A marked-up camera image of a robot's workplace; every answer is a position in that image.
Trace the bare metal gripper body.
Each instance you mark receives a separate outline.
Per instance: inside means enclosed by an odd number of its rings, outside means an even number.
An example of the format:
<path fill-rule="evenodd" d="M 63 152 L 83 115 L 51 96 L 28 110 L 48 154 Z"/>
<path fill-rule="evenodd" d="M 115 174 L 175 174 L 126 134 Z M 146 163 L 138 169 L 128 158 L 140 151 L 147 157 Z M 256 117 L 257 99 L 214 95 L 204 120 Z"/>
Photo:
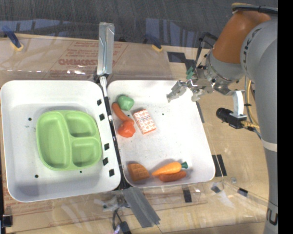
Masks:
<path fill-rule="evenodd" d="M 190 67 L 187 70 L 187 87 L 194 94 L 204 95 L 217 91 L 223 95 L 231 95 L 230 79 L 218 74 L 211 66 Z"/>

